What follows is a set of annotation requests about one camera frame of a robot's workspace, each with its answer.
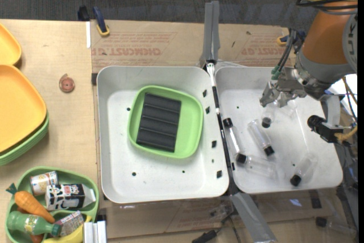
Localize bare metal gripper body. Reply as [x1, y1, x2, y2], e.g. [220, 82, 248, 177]
[274, 66, 328, 101]

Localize clear plastic bottle black cap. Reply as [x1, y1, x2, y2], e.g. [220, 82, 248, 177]
[247, 119, 276, 157]
[315, 216, 358, 240]
[235, 153, 286, 180]
[222, 117, 246, 156]
[260, 99, 282, 129]
[289, 151, 319, 187]

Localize white plastic tray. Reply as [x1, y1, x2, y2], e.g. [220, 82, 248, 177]
[213, 66, 344, 195]
[96, 65, 230, 204]

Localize brown cardboard board red print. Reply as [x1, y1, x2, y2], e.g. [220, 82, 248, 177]
[90, 19, 349, 240]

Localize black ribbed tray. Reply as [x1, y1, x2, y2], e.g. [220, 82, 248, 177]
[135, 92, 183, 154]

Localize green divided plate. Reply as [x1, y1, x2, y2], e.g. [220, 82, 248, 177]
[5, 166, 101, 243]

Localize pink round tape roll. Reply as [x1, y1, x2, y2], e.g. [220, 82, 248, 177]
[58, 73, 76, 93]

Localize black and white milk carton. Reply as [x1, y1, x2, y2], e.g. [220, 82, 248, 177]
[44, 183, 97, 212]

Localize small colourful carton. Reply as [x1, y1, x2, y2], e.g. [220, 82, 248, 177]
[53, 210, 85, 238]

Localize yellow banana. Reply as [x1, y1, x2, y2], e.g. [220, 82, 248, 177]
[42, 215, 93, 243]

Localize white and red can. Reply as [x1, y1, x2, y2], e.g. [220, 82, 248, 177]
[29, 170, 60, 196]

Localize yellow plate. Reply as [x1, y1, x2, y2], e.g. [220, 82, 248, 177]
[0, 22, 23, 67]
[0, 64, 48, 153]

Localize orange carrot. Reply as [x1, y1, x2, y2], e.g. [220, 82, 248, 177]
[5, 182, 56, 224]

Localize green plastic bottle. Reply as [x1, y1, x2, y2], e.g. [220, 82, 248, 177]
[6, 210, 63, 237]

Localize black cylinder on white bracket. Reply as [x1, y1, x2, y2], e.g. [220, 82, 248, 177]
[307, 93, 346, 143]

